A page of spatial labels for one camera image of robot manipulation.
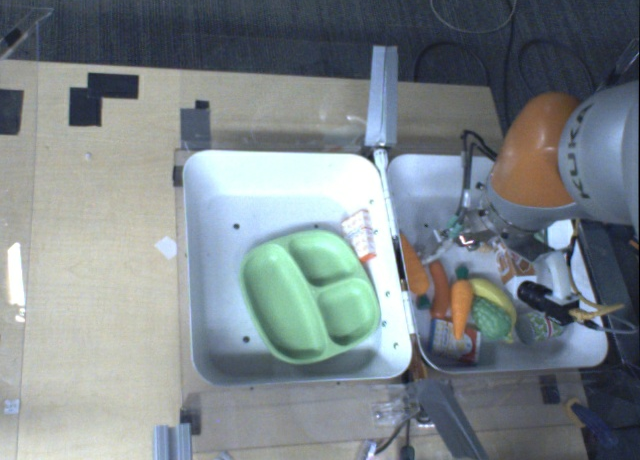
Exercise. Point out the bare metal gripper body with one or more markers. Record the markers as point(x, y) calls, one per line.
point(482, 233)

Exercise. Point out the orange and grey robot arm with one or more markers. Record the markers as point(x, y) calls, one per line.
point(540, 158)

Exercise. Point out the brown and white carton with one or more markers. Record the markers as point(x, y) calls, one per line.
point(515, 265)

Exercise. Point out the yellow banana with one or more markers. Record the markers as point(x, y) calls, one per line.
point(492, 290)

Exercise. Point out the orange sausage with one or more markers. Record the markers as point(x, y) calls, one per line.
point(440, 290)

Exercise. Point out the white plastic tray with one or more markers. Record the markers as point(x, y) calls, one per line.
point(240, 188)
point(425, 188)

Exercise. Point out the orange carrot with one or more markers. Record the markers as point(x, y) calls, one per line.
point(461, 305)
point(414, 268)

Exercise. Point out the green broccoli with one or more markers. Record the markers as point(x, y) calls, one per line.
point(490, 320)

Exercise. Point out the green and white can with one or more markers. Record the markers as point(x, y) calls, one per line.
point(537, 329)

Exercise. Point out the red and blue can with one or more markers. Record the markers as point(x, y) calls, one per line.
point(450, 345)

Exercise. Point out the white and orange small carton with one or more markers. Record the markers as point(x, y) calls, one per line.
point(361, 235)

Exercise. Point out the green divided plate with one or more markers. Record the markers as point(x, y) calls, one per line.
point(295, 303)

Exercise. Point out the black cylinder on white bracket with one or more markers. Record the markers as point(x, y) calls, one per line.
point(555, 305)

